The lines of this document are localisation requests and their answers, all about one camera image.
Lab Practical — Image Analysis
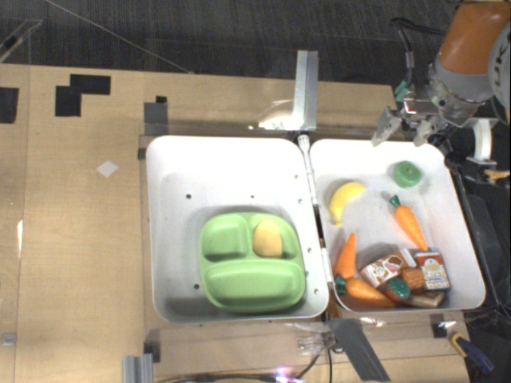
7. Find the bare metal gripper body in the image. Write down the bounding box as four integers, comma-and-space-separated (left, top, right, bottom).
402, 88, 482, 129

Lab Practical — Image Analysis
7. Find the green round toy fruit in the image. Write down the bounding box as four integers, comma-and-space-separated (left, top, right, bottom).
389, 160, 425, 189

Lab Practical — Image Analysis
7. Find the yellow banana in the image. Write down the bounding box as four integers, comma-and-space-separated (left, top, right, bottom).
329, 181, 366, 227

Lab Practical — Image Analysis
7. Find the orange carrot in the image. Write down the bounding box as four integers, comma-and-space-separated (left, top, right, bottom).
334, 274, 397, 310
389, 195, 430, 252
334, 232, 358, 282

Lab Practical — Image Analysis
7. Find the white plastic tray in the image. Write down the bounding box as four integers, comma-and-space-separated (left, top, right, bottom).
145, 135, 331, 326
309, 138, 487, 315

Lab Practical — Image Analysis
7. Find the white and brown carton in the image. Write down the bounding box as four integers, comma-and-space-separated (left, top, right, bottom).
358, 247, 418, 291

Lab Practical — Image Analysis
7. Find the red and white carton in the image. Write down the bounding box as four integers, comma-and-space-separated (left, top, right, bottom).
413, 248, 452, 292

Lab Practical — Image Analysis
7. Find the orange-brown biscuit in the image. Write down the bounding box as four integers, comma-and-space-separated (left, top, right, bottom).
401, 267, 426, 293

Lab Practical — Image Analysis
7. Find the red strawberry with green top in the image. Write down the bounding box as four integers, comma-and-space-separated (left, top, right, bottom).
385, 277, 412, 304

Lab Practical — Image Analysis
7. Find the tan bread roll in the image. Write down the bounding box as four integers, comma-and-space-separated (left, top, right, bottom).
252, 219, 284, 259

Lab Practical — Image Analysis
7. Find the brown bread slice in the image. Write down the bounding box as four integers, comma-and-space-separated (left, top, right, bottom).
402, 290, 446, 309

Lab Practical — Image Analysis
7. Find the green divided plate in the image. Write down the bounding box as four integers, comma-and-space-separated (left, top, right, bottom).
198, 212, 307, 315

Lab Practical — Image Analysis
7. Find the pale wood board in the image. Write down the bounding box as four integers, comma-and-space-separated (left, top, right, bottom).
0, 62, 472, 383

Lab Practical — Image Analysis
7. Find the black cylinder on white bracket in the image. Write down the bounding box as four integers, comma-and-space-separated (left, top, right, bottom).
443, 118, 499, 175

